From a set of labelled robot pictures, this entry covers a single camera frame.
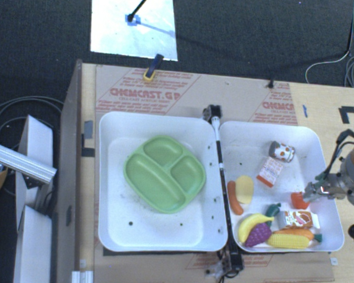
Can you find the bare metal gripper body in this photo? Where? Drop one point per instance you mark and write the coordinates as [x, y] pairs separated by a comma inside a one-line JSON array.
[[335, 189]]

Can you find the yellow corn cob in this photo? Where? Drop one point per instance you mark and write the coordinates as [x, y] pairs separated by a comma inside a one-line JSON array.
[[288, 241]]

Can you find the orange carrot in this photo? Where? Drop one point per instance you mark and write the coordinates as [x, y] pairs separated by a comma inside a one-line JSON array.
[[299, 232]]

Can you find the dark green pepper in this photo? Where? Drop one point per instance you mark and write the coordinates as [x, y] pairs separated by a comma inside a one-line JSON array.
[[272, 209]]

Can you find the yellow banana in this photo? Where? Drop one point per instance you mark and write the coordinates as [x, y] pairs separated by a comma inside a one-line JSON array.
[[248, 224]]

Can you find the brown cardboard board red print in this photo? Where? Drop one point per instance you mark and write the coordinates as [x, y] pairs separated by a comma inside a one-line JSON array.
[[227, 93]]

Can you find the white and orange milk carton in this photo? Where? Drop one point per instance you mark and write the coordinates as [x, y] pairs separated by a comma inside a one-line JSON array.
[[300, 219]]

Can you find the orange sausage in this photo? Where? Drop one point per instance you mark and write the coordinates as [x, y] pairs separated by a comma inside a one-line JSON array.
[[235, 200]]

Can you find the green divided plate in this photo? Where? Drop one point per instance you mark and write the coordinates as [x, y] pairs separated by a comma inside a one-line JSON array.
[[160, 178]]

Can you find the yellow potato crisp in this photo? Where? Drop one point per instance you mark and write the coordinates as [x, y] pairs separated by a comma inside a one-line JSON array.
[[244, 189]]

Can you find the white plastic tray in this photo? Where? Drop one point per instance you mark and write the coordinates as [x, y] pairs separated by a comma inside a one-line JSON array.
[[116, 223], [247, 147]]

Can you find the red-orange pepper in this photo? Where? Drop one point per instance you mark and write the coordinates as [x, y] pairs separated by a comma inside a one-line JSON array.
[[297, 201]]

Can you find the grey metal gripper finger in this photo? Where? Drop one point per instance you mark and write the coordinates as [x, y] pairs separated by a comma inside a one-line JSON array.
[[311, 198], [310, 187]]

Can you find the white can with orange dots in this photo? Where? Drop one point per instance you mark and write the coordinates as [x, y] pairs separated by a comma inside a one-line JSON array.
[[284, 151]]

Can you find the purple grapes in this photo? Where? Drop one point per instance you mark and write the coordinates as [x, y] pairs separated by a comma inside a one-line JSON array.
[[258, 235]]

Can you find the thin black and white rod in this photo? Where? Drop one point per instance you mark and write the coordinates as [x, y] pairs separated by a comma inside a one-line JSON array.
[[222, 167]]

